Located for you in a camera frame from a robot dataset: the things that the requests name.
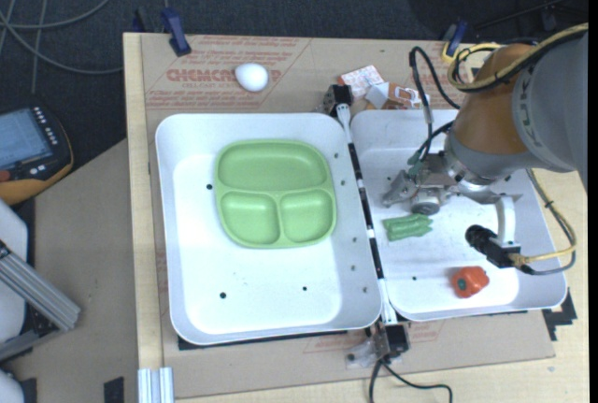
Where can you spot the orange and white packet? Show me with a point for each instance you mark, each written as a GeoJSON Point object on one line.
{"type": "Point", "coordinates": [357, 79]}

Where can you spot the thin black and white rod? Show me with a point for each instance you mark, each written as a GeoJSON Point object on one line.
{"type": "Point", "coordinates": [369, 223]}

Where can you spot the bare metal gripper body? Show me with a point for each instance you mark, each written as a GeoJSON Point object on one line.
{"type": "Point", "coordinates": [437, 179]}

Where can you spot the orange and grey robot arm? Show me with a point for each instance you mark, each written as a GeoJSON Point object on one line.
{"type": "Point", "coordinates": [537, 111]}

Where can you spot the black cylinder on white bracket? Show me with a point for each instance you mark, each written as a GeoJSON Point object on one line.
{"type": "Point", "coordinates": [490, 242]}

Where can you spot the green divided plate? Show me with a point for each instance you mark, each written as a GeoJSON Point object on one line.
{"type": "Point", "coordinates": [273, 191]}

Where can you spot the white plastic tray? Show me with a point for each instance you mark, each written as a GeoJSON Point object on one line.
{"type": "Point", "coordinates": [420, 261]}
{"type": "Point", "coordinates": [261, 289]}

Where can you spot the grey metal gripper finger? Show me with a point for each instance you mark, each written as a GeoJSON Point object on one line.
{"type": "Point", "coordinates": [425, 206]}
{"type": "Point", "coordinates": [396, 191]}

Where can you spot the orange bell pepper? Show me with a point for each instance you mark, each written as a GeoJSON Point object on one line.
{"type": "Point", "coordinates": [469, 282]}

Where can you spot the green bean pods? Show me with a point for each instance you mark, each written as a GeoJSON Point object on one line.
{"type": "Point", "coordinates": [406, 227]}

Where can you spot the white egg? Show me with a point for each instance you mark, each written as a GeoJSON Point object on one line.
{"type": "Point", "coordinates": [251, 76]}

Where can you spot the brown cardboard board red print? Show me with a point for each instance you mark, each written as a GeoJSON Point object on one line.
{"type": "Point", "coordinates": [280, 373]}

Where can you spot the white and orange carton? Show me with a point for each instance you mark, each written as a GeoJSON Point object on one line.
{"type": "Point", "coordinates": [397, 96]}

